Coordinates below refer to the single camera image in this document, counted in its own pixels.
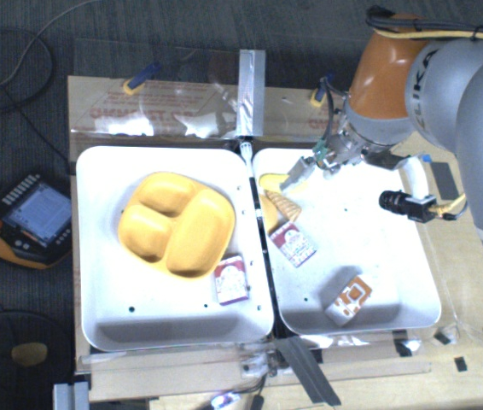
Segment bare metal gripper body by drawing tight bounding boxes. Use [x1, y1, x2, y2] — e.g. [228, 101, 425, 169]
[316, 126, 370, 169]

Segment yellow banana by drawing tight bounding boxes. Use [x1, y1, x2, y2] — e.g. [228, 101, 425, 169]
[259, 173, 307, 196]

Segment tan waffle biscuit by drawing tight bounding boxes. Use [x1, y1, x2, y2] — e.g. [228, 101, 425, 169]
[265, 189, 303, 224]

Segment thin black and white rod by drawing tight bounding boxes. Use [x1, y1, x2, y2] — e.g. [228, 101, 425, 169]
[238, 140, 280, 337]

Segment yellow-orange bread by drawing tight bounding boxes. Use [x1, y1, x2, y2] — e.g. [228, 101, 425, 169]
[259, 194, 282, 235]

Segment red and white carton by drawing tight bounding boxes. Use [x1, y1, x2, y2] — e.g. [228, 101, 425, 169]
[212, 255, 251, 307]
[268, 221, 317, 269]

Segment white plastic tray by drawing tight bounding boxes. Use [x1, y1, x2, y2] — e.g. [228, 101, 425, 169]
[75, 145, 275, 353]
[252, 147, 442, 337]

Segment orange and white carton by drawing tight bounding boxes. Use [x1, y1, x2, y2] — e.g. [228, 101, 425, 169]
[323, 273, 374, 328]

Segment yellow divided plate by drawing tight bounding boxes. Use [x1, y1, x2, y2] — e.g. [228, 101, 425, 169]
[117, 171, 237, 280]

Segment brown cardboard board red print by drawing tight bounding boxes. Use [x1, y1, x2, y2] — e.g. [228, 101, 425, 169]
[67, 74, 460, 378]

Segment yellow-brown oval object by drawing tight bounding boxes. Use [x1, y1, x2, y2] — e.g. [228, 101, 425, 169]
[10, 342, 49, 367]

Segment black cylinder on white bracket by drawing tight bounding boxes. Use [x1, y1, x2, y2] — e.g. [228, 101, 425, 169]
[378, 154, 439, 224]

